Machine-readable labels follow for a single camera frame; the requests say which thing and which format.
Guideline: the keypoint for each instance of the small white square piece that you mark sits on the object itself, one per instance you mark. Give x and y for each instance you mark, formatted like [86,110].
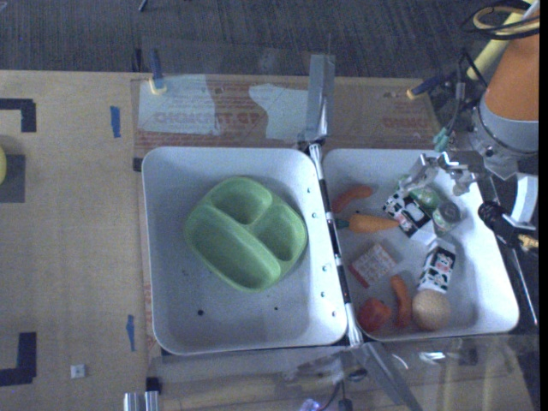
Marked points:
[78,371]

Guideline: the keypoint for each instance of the black cylinder on white bracket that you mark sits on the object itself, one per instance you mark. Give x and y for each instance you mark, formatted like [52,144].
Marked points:
[492,215]

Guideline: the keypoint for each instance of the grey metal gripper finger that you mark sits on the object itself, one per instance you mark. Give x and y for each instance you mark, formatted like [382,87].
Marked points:
[462,178]
[424,169]

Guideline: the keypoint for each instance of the cow print milk carton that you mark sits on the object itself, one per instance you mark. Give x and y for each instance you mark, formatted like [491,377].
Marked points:
[438,268]
[404,214]

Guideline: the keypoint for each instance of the pale yellow foam tube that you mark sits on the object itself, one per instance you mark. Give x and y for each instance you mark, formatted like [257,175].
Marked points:
[492,45]

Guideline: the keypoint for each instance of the white plastic tray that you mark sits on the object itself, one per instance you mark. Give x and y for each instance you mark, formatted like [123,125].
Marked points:
[192,315]
[479,289]

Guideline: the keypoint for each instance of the green bottle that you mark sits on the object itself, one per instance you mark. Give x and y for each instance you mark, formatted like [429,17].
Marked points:
[426,197]

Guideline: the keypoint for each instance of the brown cardboard board, red print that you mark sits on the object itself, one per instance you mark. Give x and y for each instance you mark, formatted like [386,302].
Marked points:
[368,114]

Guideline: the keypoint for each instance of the red toy pepper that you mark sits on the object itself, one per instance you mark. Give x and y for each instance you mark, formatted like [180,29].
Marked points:
[372,313]

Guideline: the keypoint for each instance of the beige round toy bread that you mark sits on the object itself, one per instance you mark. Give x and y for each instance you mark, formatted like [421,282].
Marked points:
[431,311]

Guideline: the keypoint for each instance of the green divided plate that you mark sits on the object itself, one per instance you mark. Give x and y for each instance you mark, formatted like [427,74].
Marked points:
[240,238]

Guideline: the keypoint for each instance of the small green can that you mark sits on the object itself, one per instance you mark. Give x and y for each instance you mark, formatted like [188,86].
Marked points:
[447,216]

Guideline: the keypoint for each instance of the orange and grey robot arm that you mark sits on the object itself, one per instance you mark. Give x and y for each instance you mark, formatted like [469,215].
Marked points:
[516,79]

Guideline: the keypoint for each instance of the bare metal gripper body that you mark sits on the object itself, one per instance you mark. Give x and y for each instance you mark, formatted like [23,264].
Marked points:
[498,163]

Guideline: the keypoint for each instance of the orange toy sausage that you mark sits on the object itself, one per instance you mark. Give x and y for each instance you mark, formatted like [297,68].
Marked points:
[401,300]
[349,196]

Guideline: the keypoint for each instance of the white and red biscuit packet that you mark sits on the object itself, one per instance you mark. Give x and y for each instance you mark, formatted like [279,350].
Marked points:
[373,264]

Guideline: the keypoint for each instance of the orange toy carrot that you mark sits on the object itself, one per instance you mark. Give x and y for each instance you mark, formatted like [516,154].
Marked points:
[372,224]

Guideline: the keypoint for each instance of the yellow round object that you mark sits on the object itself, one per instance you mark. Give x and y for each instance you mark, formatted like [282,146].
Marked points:
[2,165]

